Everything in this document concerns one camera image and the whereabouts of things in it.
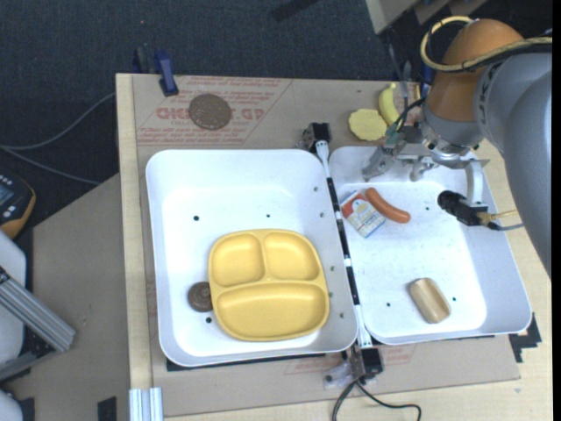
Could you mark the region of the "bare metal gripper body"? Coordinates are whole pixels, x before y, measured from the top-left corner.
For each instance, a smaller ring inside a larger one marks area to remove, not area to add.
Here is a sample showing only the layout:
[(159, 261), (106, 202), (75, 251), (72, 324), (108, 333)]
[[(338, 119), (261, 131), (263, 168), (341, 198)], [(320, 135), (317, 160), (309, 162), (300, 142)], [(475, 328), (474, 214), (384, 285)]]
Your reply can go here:
[(412, 166), (444, 166), (451, 169), (466, 168), (467, 154), (483, 140), (477, 127), (445, 127), (438, 131), (429, 124), (391, 125), (383, 142), (383, 170), (387, 171), (397, 161)]

